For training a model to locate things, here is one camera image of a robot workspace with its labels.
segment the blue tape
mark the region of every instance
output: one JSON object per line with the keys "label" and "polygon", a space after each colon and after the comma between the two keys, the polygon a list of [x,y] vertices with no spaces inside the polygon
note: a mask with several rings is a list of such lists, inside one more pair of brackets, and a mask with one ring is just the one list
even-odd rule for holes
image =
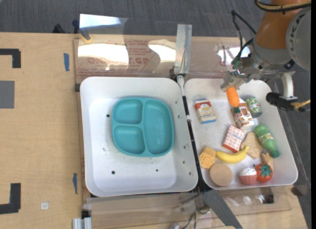
{"label": "blue tape", "polygon": [[64,65],[65,65],[65,70],[69,71],[69,54],[64,53]]}

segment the red tomato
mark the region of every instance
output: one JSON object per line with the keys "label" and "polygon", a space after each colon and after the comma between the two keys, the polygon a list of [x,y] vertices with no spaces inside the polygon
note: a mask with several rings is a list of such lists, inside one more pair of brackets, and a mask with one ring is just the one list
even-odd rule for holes
{"label": "red tomato", "polygon": [[260,163],[255,167],[257,171],[257,180],[259,182],[265,183],[269,181],[273,176],[272,168],[265,163]]}

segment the toy banana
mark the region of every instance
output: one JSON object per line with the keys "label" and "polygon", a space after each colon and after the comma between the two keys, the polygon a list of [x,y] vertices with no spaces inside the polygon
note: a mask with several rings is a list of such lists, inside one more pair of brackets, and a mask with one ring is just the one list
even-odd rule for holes
{"label": "toy banana", "polygon": [[223,151],[217,151],[216,156],[223,162],[237,163],[245,159],[248,149],[249,149],[249,146],[245,146],[243,150],[240,150],[237,153],[226,153]]}

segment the floor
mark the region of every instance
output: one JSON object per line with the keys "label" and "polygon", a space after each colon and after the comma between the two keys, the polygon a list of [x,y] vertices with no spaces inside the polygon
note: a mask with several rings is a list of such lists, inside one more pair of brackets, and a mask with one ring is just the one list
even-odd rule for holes
{"label": "floor", "polygon": [[[0,0],[0,32],[51,33],[60,24],[65,32],[73,33],[72,21],[87,13],[192,24],[193,36],[237,37],[232,10],[258,28],[263,12],[253,0]],[[253,37],[244,24],[239,26],[245,39]],[[300,101],[310,99],[308,72],[297,65],[292,70],[296,71],[295,95]],[[282,90],[280,81],[276,89]],[[299,169],[293,191],[311,228],[311,114],[280,111],[280,116]]]}

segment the toy bottle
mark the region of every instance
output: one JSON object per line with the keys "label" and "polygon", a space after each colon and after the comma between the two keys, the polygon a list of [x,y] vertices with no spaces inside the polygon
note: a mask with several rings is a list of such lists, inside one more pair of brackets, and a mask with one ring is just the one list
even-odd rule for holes
{"label": "toy bottle", "polygon": [[272,158],[279,157],[280,153],[276,150],[276,142],[264,124],[258,124],[254,129],[261,145],[266,148]]}

